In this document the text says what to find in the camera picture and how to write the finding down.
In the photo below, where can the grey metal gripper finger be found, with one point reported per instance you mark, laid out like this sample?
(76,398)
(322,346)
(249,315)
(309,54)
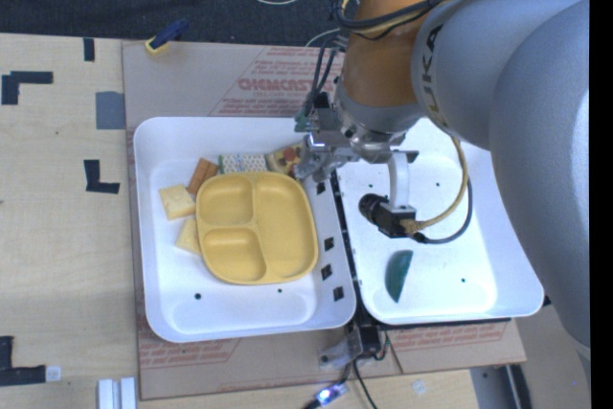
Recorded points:
(302,168)
(324,172)

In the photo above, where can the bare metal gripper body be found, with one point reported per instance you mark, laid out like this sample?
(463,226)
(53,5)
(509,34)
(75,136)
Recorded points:
(355,147)

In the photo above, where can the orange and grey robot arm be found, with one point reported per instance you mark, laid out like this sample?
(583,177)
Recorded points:
(517,110)

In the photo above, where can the toy pizza slice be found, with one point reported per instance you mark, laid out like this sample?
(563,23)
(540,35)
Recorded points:
(283,158)

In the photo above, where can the yellow divided plate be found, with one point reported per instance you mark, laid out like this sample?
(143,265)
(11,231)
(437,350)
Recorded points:
(268,215)

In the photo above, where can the white patterned packet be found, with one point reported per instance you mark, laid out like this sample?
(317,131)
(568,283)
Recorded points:
(242,163)

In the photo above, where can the orange brown biscuit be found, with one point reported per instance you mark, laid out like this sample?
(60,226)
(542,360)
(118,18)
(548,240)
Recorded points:
(201,175)

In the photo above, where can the green wedge slice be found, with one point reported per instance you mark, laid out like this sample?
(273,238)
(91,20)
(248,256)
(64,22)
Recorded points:
(397,275)

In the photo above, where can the brown cardboard board red print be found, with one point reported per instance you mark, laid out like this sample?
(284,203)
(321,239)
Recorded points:
(191,81)

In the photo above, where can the white plastic tray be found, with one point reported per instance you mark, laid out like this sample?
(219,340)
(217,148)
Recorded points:
(239,311)
(455,263)

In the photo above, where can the black cylinder on white bracket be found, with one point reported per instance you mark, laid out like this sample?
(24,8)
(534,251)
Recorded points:
(384,214)

